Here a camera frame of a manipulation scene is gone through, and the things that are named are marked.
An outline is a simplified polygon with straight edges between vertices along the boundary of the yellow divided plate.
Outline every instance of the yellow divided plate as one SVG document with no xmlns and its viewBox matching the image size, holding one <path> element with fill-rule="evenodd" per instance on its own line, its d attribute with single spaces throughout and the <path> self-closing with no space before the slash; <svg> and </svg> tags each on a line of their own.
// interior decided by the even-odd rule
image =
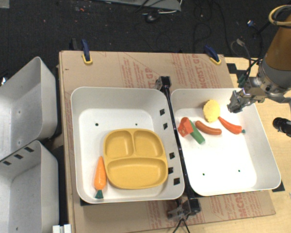
<svg viewBox="0 0 291 233">
<path fill-rule="evenodd" d="M 112 131 L 104 140 L 103 154 L 108 180 L 117 188 L 151 188 L 167 179 L 165 149 L 153 131 Z"/>
</svg>

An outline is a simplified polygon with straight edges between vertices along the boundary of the yellow toy food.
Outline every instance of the yellow toy food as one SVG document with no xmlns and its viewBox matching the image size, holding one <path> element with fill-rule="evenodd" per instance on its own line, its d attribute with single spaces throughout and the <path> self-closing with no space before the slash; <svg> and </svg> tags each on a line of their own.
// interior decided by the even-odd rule
<svg viewBox="0 0 291 233">
<path fill-rule="evenodd" d="M 203 107 L 203 113 L 207 122 L 214 122 L 220 116 L 220 105 L 216 100 L 208 100 Z"/>
</svg>

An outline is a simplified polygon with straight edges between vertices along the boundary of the cardboard sheet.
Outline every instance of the cardboard sheet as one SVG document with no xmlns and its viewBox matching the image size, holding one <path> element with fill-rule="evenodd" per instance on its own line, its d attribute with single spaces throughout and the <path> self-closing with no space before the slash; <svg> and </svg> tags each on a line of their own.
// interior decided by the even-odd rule
<svg viewBox="0 0 291 233">
<path fill-rule="evenodd" d="M 81 55 L 81 51 L 60 52 L 66 115 L 63 131 L 73 200 L 73 206 L 68 206 L 73 212 L 68 213 L 73 230 L 129 233 L 175 227 L 178 221 L 167 218 L 167 212 L 177 206 L 175 201 L 82 205 L 76 189 L 70 96 L 81 86 L 153 88 L 159 76 L 170 76 L 172 89 L 232 88 L 224 57 L 220 56 L 222 62 L 217 66 L 205 54 L 91 52 L 93 64 L 87 66 Z M 201 197 L 199 202 L 201 212 L 190 216 L 188 225 L 275 214 L 268 191 Z"/>
</svg>

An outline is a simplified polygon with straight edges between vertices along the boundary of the yellow and blue clamp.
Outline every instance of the yellow and blue clamp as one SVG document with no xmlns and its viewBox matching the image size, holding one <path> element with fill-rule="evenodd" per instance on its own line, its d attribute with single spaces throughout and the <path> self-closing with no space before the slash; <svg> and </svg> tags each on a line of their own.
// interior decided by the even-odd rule
<svg viewBox="0 0 291 233">
<path fill-rule="evenodd" d="M 210 57 L 210 60 L 211 60 L 212 62 L 214 62 L 216 65 L 221 64 L 221 60 L 219 59 L 219 57 L 218 57 L 216 51 L 215 51 L 212 47 L 210 47 L 210 46 L 208 46 L 208 45 L 206 44 L 206 45 L 204 46 L 204 51 L 205 51 L 205 53 Z"/>
<path fill-rule="evenodd" d="M 87 41 L 85 39 L 82 39 L 81 44 L 82 44 L 82 50 L 83 50 L 83 54 L 82 54 L 83 61 L 85 64 L 90 65 L 93 63 L 93 60 L 92 60 L 91 55 L 89 54 Z"/>
</svg>

